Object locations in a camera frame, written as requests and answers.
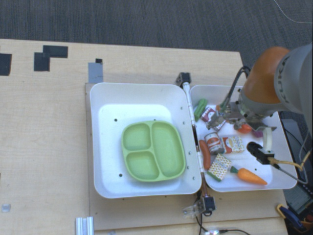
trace toy carrot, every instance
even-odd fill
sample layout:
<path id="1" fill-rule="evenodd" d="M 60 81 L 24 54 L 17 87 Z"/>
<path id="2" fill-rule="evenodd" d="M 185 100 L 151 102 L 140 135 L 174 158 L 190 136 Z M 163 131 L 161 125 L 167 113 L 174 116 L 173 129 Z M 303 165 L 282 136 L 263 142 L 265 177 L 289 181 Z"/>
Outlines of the toy carrot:
<path id="1" fill-rule="evenodd" d="M 237 170 L 235 167 L 232 166 L 230 172 L 236 173 L 238 178 L 243 181 L 253 184 L 267 185 L 267 182 L 265 180 L 245 168 Z"/>

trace metal bracket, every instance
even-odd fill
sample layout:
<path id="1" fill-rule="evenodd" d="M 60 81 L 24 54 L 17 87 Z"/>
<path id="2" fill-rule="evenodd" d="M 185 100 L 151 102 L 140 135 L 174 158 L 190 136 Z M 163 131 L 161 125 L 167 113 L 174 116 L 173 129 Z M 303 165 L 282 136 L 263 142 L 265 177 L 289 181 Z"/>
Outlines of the metal bracket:
<path id="1" fill-rule="evenodd" d="M 94 235 L 93 217 L 76 218 L 76 235 Z"/>

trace green vegetable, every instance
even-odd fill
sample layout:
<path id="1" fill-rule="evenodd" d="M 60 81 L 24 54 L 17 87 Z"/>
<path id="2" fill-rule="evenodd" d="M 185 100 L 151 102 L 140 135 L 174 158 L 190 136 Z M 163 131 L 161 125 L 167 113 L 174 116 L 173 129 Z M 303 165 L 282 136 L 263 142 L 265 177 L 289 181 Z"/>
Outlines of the green vegetable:
<path id="1" fill-rule="evenodd" d="M 196 122 L 199 120 L 200 116 L 204 112 L 206 105 L 207 105 L 207 100 L 204 98 L 198 102 L 198 106 L 194 112 Z"/>

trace sausage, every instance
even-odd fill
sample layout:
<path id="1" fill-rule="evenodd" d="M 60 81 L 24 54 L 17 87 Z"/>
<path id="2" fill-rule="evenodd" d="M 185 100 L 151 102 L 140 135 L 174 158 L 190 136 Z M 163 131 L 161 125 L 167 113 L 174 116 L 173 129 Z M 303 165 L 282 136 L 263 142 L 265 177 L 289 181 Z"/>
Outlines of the sausage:
<path id="1" fill-rule="evenodd" d="M 209 151 L 209 147 L 204 140 L 199 140 L 199 146 L 203 155 L 203 168 L 205 170 L 208 170 L 211 166 L 211 154 Z"/>

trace green plate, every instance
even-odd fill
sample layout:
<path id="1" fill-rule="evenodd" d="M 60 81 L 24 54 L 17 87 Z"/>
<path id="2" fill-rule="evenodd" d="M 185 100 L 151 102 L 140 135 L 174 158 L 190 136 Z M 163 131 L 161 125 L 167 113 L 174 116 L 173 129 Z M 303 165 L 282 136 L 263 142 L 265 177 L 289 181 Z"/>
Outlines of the green plate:
<path id="1" fill-rule="evenodd" d="M 132 177 L 156 182 L 180 176 L 186 159 L 177 129 L 165 121 L 127 126 L 122 134 L 125 164 Z"/>

